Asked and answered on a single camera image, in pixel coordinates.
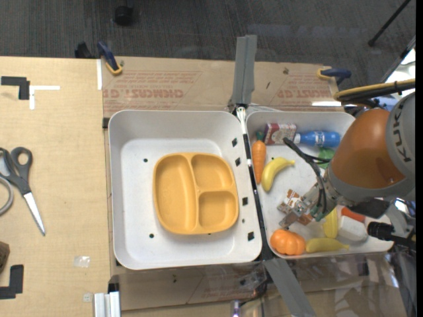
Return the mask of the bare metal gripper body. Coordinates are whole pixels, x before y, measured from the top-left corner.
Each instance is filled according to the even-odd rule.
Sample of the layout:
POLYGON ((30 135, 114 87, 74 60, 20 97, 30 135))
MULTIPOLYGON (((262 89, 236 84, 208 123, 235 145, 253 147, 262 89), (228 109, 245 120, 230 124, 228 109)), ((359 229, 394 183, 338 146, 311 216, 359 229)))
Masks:
POLYGON ((332 211, 327 187, 322 182, 317 182, 303 195, 301 202, 304 207, 304 214, 310 215, 315 221, 323 220, 332 211))

